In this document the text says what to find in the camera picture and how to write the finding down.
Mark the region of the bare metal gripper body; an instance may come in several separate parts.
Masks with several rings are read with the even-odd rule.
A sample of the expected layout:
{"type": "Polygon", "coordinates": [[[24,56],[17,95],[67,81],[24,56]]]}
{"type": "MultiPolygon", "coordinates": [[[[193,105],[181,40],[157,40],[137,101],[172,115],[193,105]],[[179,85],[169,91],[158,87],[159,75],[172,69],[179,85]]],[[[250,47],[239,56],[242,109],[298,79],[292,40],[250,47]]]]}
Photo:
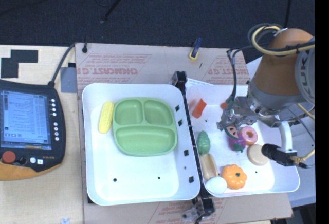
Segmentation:
{"type": "Polygon", "coordinates": [[[227,100],[227,106],[222,114],[241,118],[242,125],[253,125],[261,121],[269,127],[278,127],[281,123],[278,111],[270,109],[253,98],[238,96],[227,100]]]}

